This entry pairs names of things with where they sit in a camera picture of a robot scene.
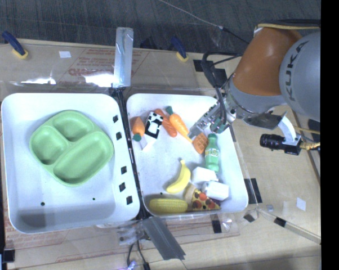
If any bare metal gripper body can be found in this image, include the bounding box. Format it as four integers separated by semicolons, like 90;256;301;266
193;97;239;132

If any brown waffle biscuit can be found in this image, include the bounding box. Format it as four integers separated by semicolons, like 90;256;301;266
192;133;209;155

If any long orange carrot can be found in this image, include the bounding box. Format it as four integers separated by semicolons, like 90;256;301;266
166;106;194;143

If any orange sausage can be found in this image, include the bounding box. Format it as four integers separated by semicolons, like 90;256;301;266
154;108;178;138

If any green plastic bottle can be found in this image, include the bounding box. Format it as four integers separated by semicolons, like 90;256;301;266
204;133;221;173

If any white plastic tray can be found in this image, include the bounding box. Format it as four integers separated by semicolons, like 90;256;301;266
126;93;249;218
0;92;141;235

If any black and white carton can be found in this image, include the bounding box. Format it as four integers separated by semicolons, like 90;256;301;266
141;111;163;152

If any yellow banana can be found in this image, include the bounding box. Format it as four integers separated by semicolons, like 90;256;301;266
166;159;192;194

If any small orange carrot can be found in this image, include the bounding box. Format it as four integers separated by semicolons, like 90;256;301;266
130;116;146;142

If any brown cardboard board red print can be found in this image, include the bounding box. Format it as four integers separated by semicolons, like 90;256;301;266
0;39;242;266

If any pizza slice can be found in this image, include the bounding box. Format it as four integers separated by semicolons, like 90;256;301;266
183;183;222;213

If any yellow corn cob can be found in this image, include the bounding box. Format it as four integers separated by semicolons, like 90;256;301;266
148;197;189;215

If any green divided plate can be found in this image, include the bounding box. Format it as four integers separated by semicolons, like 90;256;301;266
29;110;115;187

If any black cylinder on white bracket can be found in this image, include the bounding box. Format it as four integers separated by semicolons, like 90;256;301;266
260;114;304;156

